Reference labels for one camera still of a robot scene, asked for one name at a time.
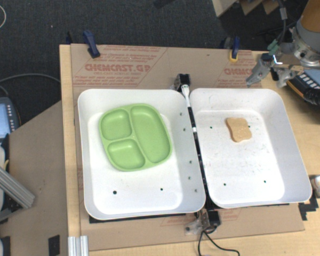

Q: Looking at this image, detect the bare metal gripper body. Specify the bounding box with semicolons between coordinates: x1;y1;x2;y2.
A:
268;35;320;74

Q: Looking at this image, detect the brown cardboard board red print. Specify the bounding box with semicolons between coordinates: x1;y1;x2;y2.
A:
70;43;306;252

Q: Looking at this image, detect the thin black and white rod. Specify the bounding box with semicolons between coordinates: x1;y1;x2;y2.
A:
180;85;212;211

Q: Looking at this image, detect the green divided plate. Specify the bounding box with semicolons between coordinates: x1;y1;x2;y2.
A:
98;103;173;173

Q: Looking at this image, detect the tan bread slice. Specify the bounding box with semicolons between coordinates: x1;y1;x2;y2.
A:
225;117;253;144

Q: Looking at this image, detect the white plastic tray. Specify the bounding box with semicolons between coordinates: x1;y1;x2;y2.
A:
188;87;314;210
77;88;207;221

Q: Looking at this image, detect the small silver can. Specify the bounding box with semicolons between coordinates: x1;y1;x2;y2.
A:
309;174;320;198

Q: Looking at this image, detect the black block with thin wires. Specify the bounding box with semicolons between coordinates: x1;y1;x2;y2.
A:
185;209;222;236
172;73;191;92

